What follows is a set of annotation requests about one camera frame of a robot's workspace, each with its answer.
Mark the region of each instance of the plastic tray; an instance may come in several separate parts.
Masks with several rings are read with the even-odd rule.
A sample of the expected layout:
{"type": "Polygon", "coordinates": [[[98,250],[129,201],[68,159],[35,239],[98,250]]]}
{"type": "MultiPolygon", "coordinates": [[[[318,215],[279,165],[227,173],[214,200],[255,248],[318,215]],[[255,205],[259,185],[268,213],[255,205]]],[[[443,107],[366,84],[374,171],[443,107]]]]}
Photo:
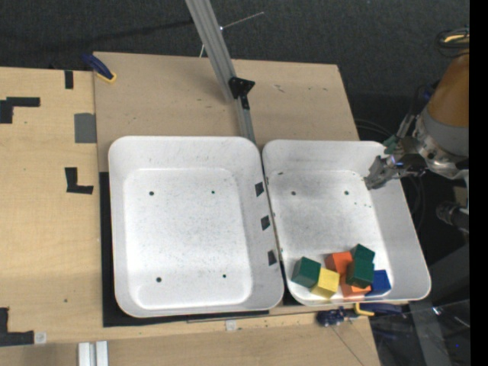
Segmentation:
{"type": "Polygon", "coordinates": [[[392,290],[365,300],[417,300],[430,291],[430,276],[399,180],[369,191],[363,177],[384,147],[372,142],[275,140],[263,164],[287,284],[308,306],[354,302],[340,291],[330,300],[290,281],[302,256],[325,266],[332,252],[361,243],[376,252],[392,290]]]}
{"type": "Polygon", "coordinates": [[[131,316],[266,310],[284,284],[258,149],[126,136],[109,151],[115,296],[131,316]]]}

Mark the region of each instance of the yellow block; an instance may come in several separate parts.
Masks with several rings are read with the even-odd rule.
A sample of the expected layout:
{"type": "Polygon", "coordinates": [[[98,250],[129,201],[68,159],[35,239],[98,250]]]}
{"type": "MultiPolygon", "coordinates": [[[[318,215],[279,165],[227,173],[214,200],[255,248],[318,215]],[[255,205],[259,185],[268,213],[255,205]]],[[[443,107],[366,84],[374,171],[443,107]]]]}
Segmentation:
{"type": "Polygon", "coordinates": [[[340,274],[338,272],[321,268],[319,280],[315,286],[312,287],[312,294],[316,296],[330,298],[339,288],[340,274]]]}

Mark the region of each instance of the black floor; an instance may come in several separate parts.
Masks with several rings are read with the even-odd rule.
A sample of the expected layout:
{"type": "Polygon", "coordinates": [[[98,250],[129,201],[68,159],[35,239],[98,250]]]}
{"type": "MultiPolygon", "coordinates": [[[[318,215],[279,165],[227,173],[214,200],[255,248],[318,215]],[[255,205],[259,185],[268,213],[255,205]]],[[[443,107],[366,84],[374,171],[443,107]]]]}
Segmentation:
{"type": "MultiPolygon", "coordinates": [[[[264,12],[224,29],[232,57],[337,64],[354,116],[391,131],[415,88],[439,79],[450,62],[435,35],[470,20],[470,0],[211,1],[222,26],[264,12]]],[[[0,66],[84,69],[80,54],[94,50],[198,56],[189,17],[184,0],[0,0],[0,66]]],[[[452,183],[430,175],[424,185],[417,221],[430,264],[463,239],[435,217],[436,204],[452,200],[452,183]]]]}

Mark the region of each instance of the green block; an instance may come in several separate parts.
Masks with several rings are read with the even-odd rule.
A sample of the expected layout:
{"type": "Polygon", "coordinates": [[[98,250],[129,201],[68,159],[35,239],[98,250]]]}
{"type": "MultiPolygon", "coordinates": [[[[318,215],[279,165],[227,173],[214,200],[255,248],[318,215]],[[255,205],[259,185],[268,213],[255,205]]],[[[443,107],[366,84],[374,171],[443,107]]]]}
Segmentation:
{"type": "Polygon", "coordinates": [[[295,263],[291,280],[305,287],[312,287],[319,280],[320,263],[306,257],[295,263]]]}
{"type": "Polygon", "coordinates": [[[351,249],[351,255],[353,259],[368,260],[369,262],[373,262],[374,259],[374,252],[361,244],[357,244],[351,249]]]}
{"type": "Polygon", "coordinates": [[[365,289],[373,283],[374,264],[368,260],[354,259],[348,265],[348,272],[345,276],[345,283],[365,289]]]}

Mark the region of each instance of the black clamp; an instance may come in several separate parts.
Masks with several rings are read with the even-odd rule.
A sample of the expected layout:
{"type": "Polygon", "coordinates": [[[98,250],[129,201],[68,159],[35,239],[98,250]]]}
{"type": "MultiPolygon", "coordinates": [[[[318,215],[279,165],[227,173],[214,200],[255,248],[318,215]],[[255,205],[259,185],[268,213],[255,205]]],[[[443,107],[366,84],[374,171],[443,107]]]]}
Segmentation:
{"type": "Polygon", "coordinates": [[[247,99],[247,94],[254,87],[255,82],[251,80],[240,79],[239,77],[231,77],[229,80],[230,91],[234,99],[240,98],[242,103],[242,108],[244,110],[249,110],[249,101],[247,99]]]}

